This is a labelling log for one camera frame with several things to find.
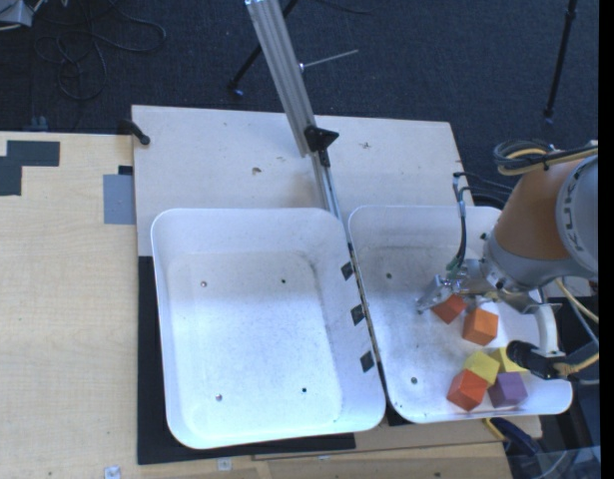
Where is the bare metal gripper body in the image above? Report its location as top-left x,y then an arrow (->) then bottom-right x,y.
443,258 -> 506,297

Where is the red cube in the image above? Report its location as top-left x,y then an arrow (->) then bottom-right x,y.
430,294 -> 469,325
445,368 -> 489,413

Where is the orange cube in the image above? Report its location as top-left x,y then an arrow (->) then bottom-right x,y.
461,306 -> 500,347

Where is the white plastic tray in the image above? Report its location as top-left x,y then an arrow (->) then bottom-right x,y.
150,207 -> 387,451
346,205 -> 575,425

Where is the yellow cube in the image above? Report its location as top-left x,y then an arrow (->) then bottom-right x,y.
463,350 -> 502,386
489,346 -> 530,375

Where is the purple cube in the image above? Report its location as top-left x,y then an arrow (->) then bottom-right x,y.
486,371 -> 529,410

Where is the pale wood board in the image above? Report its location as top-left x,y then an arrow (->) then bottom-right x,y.
131,105 -> 545,463

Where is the black cylinder on white bracket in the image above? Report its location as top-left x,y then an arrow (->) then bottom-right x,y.
505,302 -> 568,381

